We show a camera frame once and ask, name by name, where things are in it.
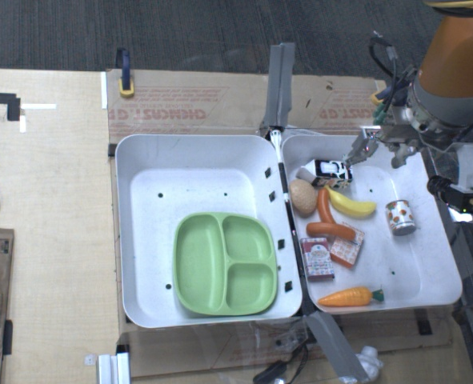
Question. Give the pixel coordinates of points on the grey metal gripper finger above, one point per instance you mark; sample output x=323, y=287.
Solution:
x=360, y=148
x=402, y=155

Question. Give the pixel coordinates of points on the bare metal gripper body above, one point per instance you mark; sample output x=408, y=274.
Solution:
x=400, y=128

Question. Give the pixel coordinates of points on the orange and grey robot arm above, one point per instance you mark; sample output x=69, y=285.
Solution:
x=456, y=54

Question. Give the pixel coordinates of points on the black and white milk carton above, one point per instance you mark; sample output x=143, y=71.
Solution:
x=330, y=172

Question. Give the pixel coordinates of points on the yellow banana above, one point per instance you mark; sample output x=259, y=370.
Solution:
x=352, y=207

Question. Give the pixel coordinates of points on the white can with orange print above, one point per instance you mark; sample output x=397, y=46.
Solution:
x=401, y=216

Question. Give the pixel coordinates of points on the orange sausage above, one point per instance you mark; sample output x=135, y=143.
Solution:
x=328, y=229
x=324, y=206

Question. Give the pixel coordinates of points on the brown bread roll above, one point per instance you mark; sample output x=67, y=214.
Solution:
x=302, y=196

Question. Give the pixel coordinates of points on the orange and white packet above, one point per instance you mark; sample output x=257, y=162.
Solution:
x=347, y=251

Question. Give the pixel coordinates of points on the white plastic tray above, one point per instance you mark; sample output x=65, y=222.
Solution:
x=412, y=262
x=188, y=186

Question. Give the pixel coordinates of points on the red and white carton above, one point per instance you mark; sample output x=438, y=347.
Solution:
x=317, y=259

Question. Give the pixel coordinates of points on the brown cardboard board red print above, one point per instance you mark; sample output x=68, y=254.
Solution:
x=236, y=102

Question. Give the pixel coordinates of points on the orange carrot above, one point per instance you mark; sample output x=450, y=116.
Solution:
x=346, y=297

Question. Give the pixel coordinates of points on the green divided plate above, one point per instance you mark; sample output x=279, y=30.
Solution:
x=204, y=262

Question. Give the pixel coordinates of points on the white crumpled paper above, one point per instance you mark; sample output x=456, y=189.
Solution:
x=369, y=362

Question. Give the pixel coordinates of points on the black cylinder on white bracket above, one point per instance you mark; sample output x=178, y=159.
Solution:
x=460, y=196

